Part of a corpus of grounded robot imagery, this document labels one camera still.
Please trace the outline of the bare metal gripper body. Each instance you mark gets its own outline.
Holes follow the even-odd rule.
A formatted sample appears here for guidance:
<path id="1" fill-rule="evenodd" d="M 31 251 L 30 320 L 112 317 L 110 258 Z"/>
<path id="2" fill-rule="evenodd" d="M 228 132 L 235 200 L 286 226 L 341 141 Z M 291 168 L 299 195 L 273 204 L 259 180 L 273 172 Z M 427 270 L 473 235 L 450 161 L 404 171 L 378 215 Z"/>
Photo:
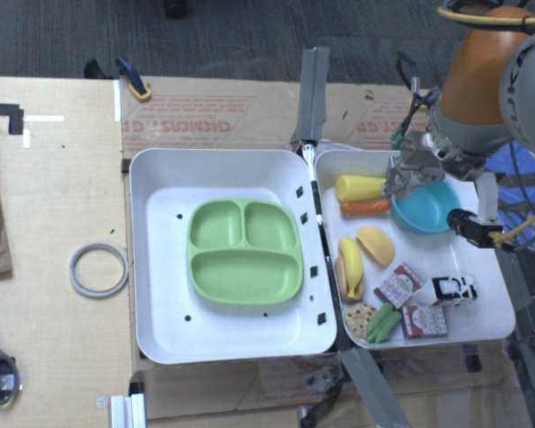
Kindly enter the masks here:
<path id="1" fill-rule="evenodd" d="M 387 173 L 413 171 L 414 185 L 441 181 L 446 174 L 464 180 L 486 161 L 485 154 L 469 152 L 433 132 L 413 130 L 399 141 L 399 154 L 389 160 Z"/>

